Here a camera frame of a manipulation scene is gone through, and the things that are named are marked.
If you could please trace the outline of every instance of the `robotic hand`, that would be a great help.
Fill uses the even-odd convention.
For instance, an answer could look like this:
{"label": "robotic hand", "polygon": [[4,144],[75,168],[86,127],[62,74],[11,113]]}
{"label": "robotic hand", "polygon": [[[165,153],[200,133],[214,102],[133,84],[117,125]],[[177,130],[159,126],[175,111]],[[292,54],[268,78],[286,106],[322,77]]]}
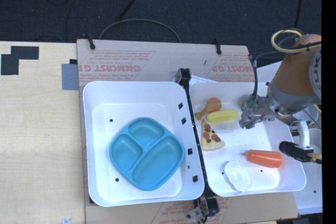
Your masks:
{"label": "robotic hand", "polygon": [[[283,47],[276,43],[279,35],[291,33],[299,36],[292,47]],[[302,121],[294,114],[313,105],[319,110],[321,104],[321,36],[316,34],[303,35],[297,29],[287,29],[276,32],[271,43],[278,51],[286,55],[272,81],[268,84],[267,95],[257,95],[257,76],[254,92],[242,104],[242,117],[239,125],[242,128],[252,128],[257,122],[272,121],[275,118],[286,123],[290,128],[297,128],[300,140],[306,140],[299,145],[283,141],[279,145],[281,152],[298,159],[301,162],[321,163],[322,154],[314,154],[309,147],[309,133],[302,127]],[[253,62],[256,72],[256,61]]]}

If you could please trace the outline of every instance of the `dark background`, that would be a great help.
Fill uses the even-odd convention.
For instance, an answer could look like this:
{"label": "dark background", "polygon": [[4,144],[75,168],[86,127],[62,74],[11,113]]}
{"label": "dark background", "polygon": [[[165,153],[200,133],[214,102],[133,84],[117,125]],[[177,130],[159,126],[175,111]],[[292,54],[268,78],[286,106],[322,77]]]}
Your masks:
{"label": "dark background", "polygon": [[[92,39],[192,44],[217,39],[256,54],[275,51],[270,38],[282,29],[321,35],[322,0],[135,0],[126,9],[130,2],[0,0],[0,40],[75,43],[87,33]],[[259,65],[282,57],[267,55]],[[322,223],[322,216],[310,221]]]}

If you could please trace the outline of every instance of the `pizza slice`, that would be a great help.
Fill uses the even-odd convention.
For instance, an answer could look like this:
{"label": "pizza slice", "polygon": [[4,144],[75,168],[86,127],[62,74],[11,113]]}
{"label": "pizza slice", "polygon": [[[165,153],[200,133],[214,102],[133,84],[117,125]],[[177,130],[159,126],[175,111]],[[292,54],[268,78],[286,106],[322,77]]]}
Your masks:
{"label": "pizza slice", "polygon": [[219,138],[216,131],[205,120],[202,120],[201,145],[204,151],[214,151],[225,146],[224,141]]}

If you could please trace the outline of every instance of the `yellow corn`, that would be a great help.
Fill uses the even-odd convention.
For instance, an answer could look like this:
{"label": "yellow corn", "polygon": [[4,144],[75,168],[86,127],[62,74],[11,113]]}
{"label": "yellow corn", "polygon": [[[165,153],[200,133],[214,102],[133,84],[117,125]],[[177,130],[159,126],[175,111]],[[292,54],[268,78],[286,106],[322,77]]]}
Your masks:
{"label": "yellow corn", "polygon": [[238,112],[234,109],[219,110],[211,112],[206,116],[206,119],[210,122],[222,122],[234,120],[238,117]]}

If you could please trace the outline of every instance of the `blue divided plate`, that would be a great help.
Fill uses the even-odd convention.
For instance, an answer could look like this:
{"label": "blue divided plate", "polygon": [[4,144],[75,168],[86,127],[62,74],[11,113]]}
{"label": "blue divided plate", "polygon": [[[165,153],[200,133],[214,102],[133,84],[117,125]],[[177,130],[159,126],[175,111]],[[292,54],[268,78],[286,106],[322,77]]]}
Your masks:
{"label": "blue divided plate", "polygon": [[110,145],[110,158],[135,186],[155,190],[179,168],[184,148],[159,122],[142,117],[127,124]]}

